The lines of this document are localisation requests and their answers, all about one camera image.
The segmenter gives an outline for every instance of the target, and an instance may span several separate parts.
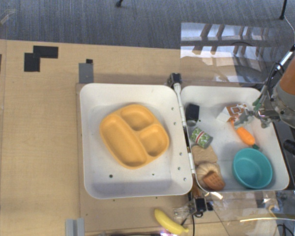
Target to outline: green can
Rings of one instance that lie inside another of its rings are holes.
[[[202,129],[196,127],[193,130],[190,139],[201,147],[207,148],[211,144],[213,137],[204,132]]]

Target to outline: white tray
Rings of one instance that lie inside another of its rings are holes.
[[[183,195],[192,186],[190,164],[175,92],[166,86],[88,84],[80,92],[84,181],[94,198]],[[99,124],[113,111],[146,106],[170,138],[167,151],[142,168],[121,166],[105,147]]]
[[[260,92],[253,88],[235,87],[202,87],[188,86],[181,92],[181,100],[184,106],[189,103],[200,106],[200,122],[197,126],[206,133],[213,136],[211,143],[221,168],[225,181],[225,188],[222,192],[251,191],[240,185],[232,173],[232,163],[235,154],[247,146],[240,140],[230,123],[224,123],[216,119],[219,113],[227,105],[232,103],[245,103],[252,110],[252,103],[259,97]],[[258,119],[254,119],[245,127],[256,139],[256,144],[261,148],[262,153],[270,160],[273,169],[271,183],[263,190],[282,190],[289,184],[289,174],[283,159],[281,148],[273,125],[268,128],[261,128]]]
[[[198,127],[213,136],[212,147],[226,183],[222,192],[251,191],[233,177],[232,162],[246,145],[229,123],[216,117],[232,103],[252,102],[259,96],[253,88],[189,86],[181,92],[184,106],[200,106]],[[111,199],[141,196],[183,195],[190,191],[192,177],[186,142],[175,92],[167,86],[88,84],[80,92],[83,134],[84,184],[94,198]],[[164,126],[170,138],[168,150],[153,162],[136,170],[121,166],[106,149],[99,135],[99,124],[113,111],[129,104],[146,106]],[[253,134],[273,168],[271,183],[263,190],[282,190],[289,184],[283,155],[271,125],[261,128],[255,119],[246,129]]]

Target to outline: toy bread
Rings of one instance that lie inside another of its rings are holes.
[[[195,166],[198,166],[201,163],[209,162],[209,163],[216,163],[217,162],[217,155],[215,154],[212,146],[207,148],[200,147],[199,145],[194,145],[191,148],[193,161]]]
[[[220,167],[216,163],[201,163],[196,169],[196,174],[197,180],[203,188],[218,191],[225,187]]]

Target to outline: small can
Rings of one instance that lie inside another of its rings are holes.
[[[199,120],[200,107],[190,103],[186,108],[186,121],[188,126],[195,126]]]
[[[213,137],[204,132],[202,129],[196,127],[193,130],[190,139],[201,147],[207,148],[211,144]]]

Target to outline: black square marker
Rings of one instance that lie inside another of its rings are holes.
[[[24,72],[39,72],[39,61],[33,53],[24,53]]]
[[[58,58],[58,47],[54,46],[37,46],[34,45],[33,48],[35,58]]]

